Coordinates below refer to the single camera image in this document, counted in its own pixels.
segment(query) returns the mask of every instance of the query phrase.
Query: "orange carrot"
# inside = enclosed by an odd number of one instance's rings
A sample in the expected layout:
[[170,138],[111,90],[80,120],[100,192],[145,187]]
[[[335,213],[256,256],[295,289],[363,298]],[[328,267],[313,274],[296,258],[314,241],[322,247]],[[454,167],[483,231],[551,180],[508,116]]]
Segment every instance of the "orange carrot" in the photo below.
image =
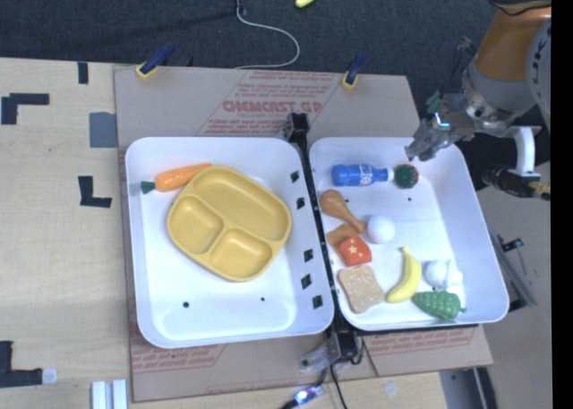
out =
[[201,170],[211,166],[211,163],[195,164],[168,170],[155,177],[155,189],[161,192],[172,191],[188,184]]

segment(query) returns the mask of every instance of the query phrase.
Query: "wooden table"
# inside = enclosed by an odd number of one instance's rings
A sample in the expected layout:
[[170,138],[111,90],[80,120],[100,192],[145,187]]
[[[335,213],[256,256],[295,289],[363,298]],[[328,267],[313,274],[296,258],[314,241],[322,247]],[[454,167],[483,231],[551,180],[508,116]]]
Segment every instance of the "wooden table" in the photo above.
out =
[[[1,96],[49,94],[0,125],[0,341],[12,368],[53,369],[55,383],[0,388],[0,407],[90,407],[90,384],[130,380],[117,148],[90,146],[89,115],[115,113],[112,64],[0,59]],[[109,208],[81,206],[80,176]],[[396,391],[389,391],[391,383]],[[315,408],[342,407],[336,388]],[[349,407],[446,408],[436,372],[341,383]],[[197,396],[130,407],[281,407],[296,388]]]

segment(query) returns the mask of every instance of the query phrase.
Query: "blue and yellow clamp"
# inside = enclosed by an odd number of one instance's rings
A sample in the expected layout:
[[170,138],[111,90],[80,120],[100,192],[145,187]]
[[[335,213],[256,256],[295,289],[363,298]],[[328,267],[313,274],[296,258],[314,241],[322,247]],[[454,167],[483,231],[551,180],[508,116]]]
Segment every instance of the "blue and yellow clamp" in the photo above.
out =
[[165,64],[167,59],[175,52],[175,45],[165,45],[153,53],[147,61],[135,69],[135,73],[142,80],[147,80],[158,70],[158,65]]
[[358,53],[352,62],[346,68],[344,75],[342,76],[342,82],[340,85],[346,90],[352,90],[355,88],[356,83],[358,82],[358,72],[360,68],[364,64],[364,60],[366,59],[365,53]]

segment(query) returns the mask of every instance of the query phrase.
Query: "blue bottle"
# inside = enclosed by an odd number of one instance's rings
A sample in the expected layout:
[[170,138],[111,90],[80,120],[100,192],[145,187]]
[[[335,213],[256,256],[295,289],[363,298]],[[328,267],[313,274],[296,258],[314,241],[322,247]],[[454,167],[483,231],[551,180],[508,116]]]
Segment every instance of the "blue bottle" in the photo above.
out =
[[376,182],[387,182],[393,178],[394,171],[388,168],[377,169],[367,164],[332,167],[332,182],[336,186],[368,186]]

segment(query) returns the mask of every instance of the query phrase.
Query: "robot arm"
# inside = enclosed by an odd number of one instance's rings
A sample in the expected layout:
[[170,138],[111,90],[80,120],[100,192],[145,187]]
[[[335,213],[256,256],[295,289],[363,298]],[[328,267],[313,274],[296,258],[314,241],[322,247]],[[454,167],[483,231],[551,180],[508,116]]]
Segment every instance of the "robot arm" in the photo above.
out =
[[456,66],[460,54],[474,54],[461,91],[446,94],[444,86],[428,99],[433,117],[422,119],[406,154],[425,161],[476,132],[510,137],[517,144],[515,168],[488,169],[483,180],[519,197],[548,200],[551,193],[534,172],[534,136],[541,128],[512,123],[534,105],[551,113],[551,0],[489,1],[499,10],[482,44],[474,50],[462,38],[458,45]]

